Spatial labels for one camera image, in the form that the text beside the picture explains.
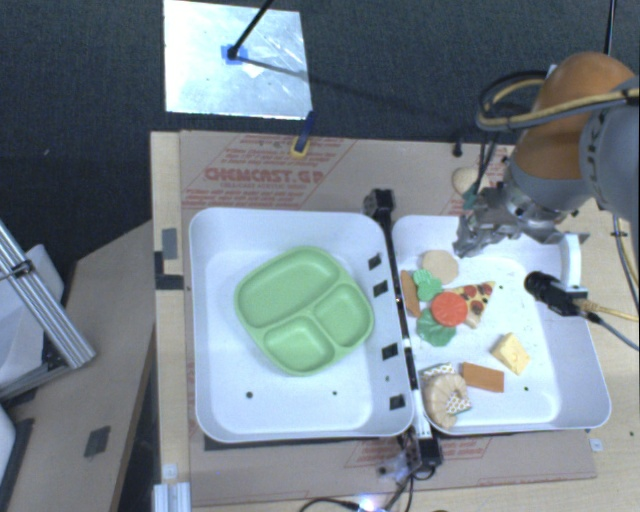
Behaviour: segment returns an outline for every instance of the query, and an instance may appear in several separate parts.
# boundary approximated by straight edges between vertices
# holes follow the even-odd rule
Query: white tray
[[[400,219],[393,231],[399,268],[415,270],[426,250],[451,251],[457,222],[453,217]],[[374,221],[353,213],[212,208],[194,217],[189,236],[196,416],[207,435],[230,443],[380,437],[409,426],[414,405],[386,245]],[[335,365],[294,377],[278,369],[253,342],[235,315],[233,295],[251,270],[301,245],[320,247],[345,267],[370,301],[375,325],[370,338]],[[381,263],[370,270],[369,260],[376,255]],[[492,280],[496,292],[480,326],[459,327],[446,347],[420,340],[415,319],[409,317],[416,368],[468,361],[504,370],[505,393],[469,388],[473,409],[460,414],[448,433],[592,428],[604,423],[611,405],[585,321],[559,317],[523,287],[531,271],[560,274],[558,246],[521,237],[459,263],[460,276],[448,287]],[[384,281],[389,291],[374,296],[374,286]],[[515,332],[532,357],[520,377],[489,354],[507,332]],[[398,355],[384,359],[382,350],[394,345]]]
[[[190,230],[196,416],[221,442],[380,437],[414,415],[393,282],[378,225],[354,213],[212,208]],[[234,311],[237,284],[297,246],[329,252],[373,308],[373,331],[334,365],[305,377],[285,373],[258,348]],[[369,260],[380,264],[369,269]],[[375,285],[388,291],[374,297]],[[382,349],[397,348],[383,359]]]

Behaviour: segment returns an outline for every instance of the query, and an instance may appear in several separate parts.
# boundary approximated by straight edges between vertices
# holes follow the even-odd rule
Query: cardboard
[[[452,172],[475,165],[477,147],[461,158],[446,144],[312,138],[308,156],[289,156],[291,136],[182,132],[179,136],[184,279],[189,283],[188,226],[209,206],[317,211],[360,211],[373,188],[394,190],[394,218],[408,214],[458,215],[462,199]],[[496,151],[487,174],[500,179]],[[222,445],[207,440],[194,415],[191,294],[185,287],[189,478],[195,507],[306,499],[394,489],[380,468],[399,453],[396,439]],[[417,489],[444,489],[596,476],[584,431],[451,438],[444,464]]]

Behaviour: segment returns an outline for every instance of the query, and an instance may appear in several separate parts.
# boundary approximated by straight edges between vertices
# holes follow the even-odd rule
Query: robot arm
[[[602,108],[585,113],[585,100],[609,98],[603,93],[612,89],[619,91],[618,101],[603,100]],[[518,140],[504,181],[483,189],[471,215],[461,217],[456,254],[474,256],[488,244],[522,233],[540,243],[557,243],[563,237],[557,224],[595,197],[602,208],[632,223],[637,258],[637,97],[638,77],[606,55],[583,53],[560,64],[544,80],[532,114],[557,105],[577,105],[573,112],[578,114],[547,115],[550,122],[540,116],[537,125],[529,123],[533,127]],[[495,121],[485,118],[479,124],[489,130],[500,124],[518,127],[509,119]]]

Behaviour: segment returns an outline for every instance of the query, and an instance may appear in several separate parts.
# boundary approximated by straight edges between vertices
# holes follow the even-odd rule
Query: black rod
[[[240,50],[242,43],[244,43],[245,39],[249,37],[249,34],[251,34],[251,31],[255,28],[255,26],[258,24],[260,19],[264,16],[264,13],[267,12],[267,9],[271,7],[271,4],[273,2],[274,0],[267,0],[262,5],[262,7],[260,7],[258,14],[256,14],[255,17],[251,20],[251,23],[249,23],[249,26],[244,30],[244,32],[242,33],[242,35],[240,36],[236,44],[234,44],[231,48],[229,48],[229,50],[227,51],[227,57],[230,60],[235,60],[238,58],[238,51]]]
[[[616,17],[617,0],[611,0],[609,4],[609,20],[607,21],[607,35],[604,41],[604,54],[611,55],[611,43],[613,42],[613,20]]]

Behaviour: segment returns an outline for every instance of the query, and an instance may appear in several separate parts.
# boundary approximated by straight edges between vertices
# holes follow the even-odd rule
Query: brown rectangular block
[[[467,386],[504,393],[504,372],[473,363],[462,363],[462,377]]]

